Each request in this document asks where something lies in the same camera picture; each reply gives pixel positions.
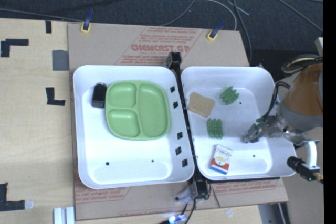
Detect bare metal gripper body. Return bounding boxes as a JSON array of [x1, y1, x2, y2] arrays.
[[258, 115, 308, 146]]

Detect green divided plate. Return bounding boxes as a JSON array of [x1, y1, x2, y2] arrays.
[[104, 80, 171, 141]]

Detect red, white and blue carton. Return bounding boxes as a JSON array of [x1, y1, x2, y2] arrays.
[[208, 144, 234, 175]]

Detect thin black rod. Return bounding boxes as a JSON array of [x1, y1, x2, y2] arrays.
[[173, 67, 202, 184]]

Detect tan toy bread slice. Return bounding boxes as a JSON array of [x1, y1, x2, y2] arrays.
[[187, 92, 216, 118]]

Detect black block with thin wires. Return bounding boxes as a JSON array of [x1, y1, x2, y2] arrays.
[[192, 179, 211, 199], [166, 51, 183, 70]]

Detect brown cardboard board, red print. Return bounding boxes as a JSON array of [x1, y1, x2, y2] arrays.
[[67, 22, 289, 221]]

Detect white plastic tray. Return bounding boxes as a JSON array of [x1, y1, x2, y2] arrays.
[[72, 65, 195, 190], [181, 66, 298, 181]]

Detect black cylinder on white bracket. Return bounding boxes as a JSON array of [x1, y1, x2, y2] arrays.
[[286, 140, 321, 182]]

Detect green toy pea pods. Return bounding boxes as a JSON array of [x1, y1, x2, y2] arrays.
[[219, 86, 240, 106], [206, 118, 224, 140]]

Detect small black can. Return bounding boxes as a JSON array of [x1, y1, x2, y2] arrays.
[[91, 82, 108, 109]]

